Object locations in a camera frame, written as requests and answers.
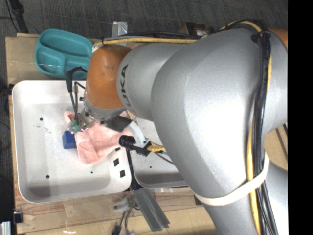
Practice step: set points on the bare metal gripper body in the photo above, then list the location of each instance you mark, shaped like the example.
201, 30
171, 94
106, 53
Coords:
89, 118

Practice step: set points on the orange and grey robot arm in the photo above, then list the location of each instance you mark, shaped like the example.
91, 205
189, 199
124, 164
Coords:
207, 101

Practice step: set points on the pink cloth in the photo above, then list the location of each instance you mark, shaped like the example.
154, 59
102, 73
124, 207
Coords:
93, 143

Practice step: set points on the blue cube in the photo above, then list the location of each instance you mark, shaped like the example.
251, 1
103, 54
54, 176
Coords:
69, 140

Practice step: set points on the white plastic tray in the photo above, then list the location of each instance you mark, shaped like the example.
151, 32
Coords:
156, 176
49, 155

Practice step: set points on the thin black and white rod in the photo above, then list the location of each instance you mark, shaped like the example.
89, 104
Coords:
129, 164

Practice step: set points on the teal divided plate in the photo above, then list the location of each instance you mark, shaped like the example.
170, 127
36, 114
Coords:
58, 50

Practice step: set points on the black cylinder on white bracket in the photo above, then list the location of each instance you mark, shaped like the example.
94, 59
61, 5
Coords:
127, 141

